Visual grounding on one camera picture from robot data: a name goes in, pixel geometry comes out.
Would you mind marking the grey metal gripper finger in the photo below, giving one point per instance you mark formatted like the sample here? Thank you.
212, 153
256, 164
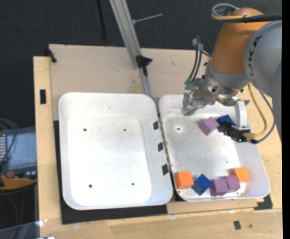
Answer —
187, 104
197, 105

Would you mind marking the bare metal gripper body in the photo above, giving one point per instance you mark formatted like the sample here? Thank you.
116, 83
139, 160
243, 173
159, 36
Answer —
216, 93

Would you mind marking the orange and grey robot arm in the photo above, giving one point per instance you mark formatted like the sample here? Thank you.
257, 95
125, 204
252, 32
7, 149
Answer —
234, 46

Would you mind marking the purple cube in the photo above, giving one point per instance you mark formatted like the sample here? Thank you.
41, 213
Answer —
208, 126
219, 187
233, 183

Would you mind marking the blue cube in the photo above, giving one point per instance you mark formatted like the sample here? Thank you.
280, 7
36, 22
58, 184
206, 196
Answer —
225, 119
201, 184

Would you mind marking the white plastic tray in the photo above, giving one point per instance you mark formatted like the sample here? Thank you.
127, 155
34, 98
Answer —
110, 158
199, 155

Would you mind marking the orange cube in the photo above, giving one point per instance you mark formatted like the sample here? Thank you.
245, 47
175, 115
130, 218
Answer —
184, 180
242, 173

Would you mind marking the pale wood board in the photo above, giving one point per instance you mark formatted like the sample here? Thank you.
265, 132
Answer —
92, 68

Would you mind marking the black cylinder on white bracket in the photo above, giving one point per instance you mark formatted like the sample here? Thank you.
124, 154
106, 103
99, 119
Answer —
237, 132

